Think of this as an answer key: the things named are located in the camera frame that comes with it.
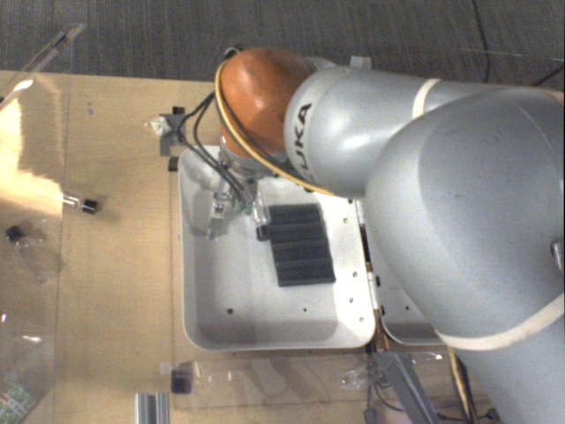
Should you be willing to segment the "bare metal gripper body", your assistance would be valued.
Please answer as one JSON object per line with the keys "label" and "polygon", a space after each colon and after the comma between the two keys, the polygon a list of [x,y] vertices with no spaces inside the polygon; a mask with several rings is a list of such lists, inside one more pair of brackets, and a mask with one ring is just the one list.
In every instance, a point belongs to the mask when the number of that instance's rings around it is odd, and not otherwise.
{"label": "bare metal gripper body", "polygon": [[230,211],[250,216],[258,190],[259,175],[229,164],[217,164],[220,181],[213,196],[213,217],[223,219]]}

